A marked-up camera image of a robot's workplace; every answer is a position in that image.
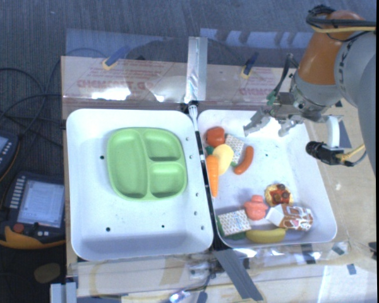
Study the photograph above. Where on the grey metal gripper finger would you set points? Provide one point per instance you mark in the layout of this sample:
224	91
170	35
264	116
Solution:
257	122
289	126

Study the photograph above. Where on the toy sandwich with green filling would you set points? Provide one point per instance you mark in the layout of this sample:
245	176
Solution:
234	222

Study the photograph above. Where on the white and brown carton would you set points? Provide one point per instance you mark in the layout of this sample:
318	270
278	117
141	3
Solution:
292	218

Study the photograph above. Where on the brown cardboard board red print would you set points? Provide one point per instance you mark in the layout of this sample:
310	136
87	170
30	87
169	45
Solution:
350	181

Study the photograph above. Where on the black cylinder on white bracket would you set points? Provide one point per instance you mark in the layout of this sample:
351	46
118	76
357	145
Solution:
325	151

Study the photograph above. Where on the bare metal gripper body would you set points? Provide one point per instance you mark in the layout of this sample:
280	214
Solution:
287	106

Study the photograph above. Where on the toy pizza slice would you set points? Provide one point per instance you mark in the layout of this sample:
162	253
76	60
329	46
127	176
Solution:
278	195

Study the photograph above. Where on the yellow toy pear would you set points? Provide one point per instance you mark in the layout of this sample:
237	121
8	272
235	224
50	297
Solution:
223	156

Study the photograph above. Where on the green divided plate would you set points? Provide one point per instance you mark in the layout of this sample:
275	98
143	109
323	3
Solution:
126	166

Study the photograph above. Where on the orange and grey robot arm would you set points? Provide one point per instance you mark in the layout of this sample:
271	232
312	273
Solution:
322	58

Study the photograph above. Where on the white plastic tray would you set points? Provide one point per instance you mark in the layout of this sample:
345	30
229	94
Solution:
278	166
91	200

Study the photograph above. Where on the orange-red toy sausage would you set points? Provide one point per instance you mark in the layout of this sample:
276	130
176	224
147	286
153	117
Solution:
244	161

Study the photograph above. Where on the orange toy carrot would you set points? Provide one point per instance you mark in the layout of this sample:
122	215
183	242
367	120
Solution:
213	172

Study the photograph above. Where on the checked toy biscuit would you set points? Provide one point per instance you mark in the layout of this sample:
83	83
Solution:
236	145

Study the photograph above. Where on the yellow banana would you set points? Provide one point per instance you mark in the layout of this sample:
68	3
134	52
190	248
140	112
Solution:
267	235

